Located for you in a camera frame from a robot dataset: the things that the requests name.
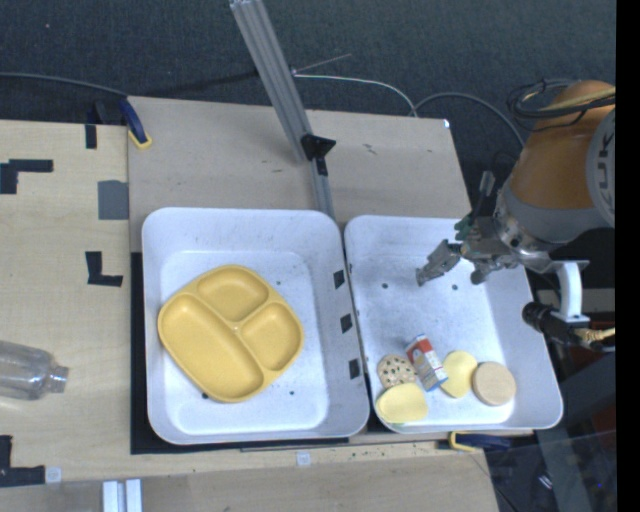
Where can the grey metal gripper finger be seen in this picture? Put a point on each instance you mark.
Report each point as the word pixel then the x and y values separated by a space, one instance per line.
pixel 482 272
pixel 440 260

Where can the red white blue carton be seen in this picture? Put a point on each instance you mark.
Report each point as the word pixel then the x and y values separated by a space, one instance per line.
pixel 425 362

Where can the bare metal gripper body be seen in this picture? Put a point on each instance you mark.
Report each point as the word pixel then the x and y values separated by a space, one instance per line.
pixel 500 245

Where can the clear plastic bottle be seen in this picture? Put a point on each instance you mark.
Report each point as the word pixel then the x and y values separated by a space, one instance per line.
pixel 25 370

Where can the yellow divided plate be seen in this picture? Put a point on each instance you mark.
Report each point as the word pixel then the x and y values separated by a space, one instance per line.
pixel 220 340

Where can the pale wood board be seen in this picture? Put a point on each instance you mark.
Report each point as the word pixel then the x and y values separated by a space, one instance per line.
pixel 225 160

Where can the chocolate chip biscuit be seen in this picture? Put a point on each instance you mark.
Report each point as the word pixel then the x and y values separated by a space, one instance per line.
pixel 392 370

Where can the white plastic tray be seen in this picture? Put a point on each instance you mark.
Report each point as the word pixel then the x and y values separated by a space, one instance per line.
pixel 450 320
pixel 240 425

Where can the pale yellow round slice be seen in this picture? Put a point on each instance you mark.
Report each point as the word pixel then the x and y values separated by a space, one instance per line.
pixel 402 404
pixel 460 375

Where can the black cylinder on white bracket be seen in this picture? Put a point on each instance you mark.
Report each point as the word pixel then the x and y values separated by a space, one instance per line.
pixel 570 290

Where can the tan round biscuit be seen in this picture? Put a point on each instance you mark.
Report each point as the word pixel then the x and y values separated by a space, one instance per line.
pixel 494 384

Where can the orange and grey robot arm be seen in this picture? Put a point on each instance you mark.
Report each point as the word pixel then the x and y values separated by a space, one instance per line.
pixel 550 170

